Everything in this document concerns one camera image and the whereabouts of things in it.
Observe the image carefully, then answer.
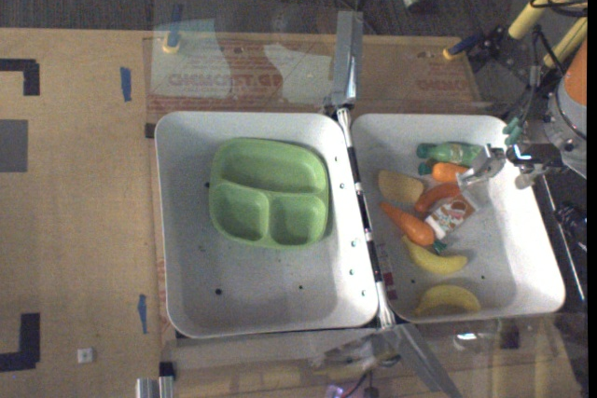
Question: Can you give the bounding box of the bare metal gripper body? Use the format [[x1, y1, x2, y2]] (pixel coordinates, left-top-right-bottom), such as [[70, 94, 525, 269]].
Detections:
[[506, 116, 588, 179]]

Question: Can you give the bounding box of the small orange carrot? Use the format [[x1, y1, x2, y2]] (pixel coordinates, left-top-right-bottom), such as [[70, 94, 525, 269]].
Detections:
[[418, 159, 469, 184]]

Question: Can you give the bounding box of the green plastic bottle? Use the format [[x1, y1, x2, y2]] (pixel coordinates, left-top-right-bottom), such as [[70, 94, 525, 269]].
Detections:
[[416, 141, 484, 168]]

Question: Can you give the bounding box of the orange sausage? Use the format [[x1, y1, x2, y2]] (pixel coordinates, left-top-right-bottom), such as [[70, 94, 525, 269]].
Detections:
[[413, 182, 463, 214]]

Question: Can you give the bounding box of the brown and white carton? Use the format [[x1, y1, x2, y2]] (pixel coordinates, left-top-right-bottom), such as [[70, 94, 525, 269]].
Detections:
[[423, 194, 478, 235]]

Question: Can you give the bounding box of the tan bread slice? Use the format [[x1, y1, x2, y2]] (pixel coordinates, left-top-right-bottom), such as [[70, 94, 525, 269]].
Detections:
[[377, 169, 425, 205]]

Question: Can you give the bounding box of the long orange carrot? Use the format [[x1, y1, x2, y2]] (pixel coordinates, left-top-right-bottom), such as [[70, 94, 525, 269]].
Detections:
[[379, 200, 448, 254]]

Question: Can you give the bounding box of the white plastic tray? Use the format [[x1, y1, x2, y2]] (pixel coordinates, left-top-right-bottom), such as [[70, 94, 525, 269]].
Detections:
[[349, 112, 567, 324], [153, 110, 380, 339]]

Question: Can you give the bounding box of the yellow banana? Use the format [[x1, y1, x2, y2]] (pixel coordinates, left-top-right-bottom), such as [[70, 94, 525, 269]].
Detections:
[[411, 283, 482, 318], [401, 235, 469, 275]]

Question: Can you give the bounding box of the green divided plate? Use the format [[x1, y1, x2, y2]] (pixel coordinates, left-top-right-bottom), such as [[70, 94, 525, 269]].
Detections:
[[208, 136, 331, 249]]

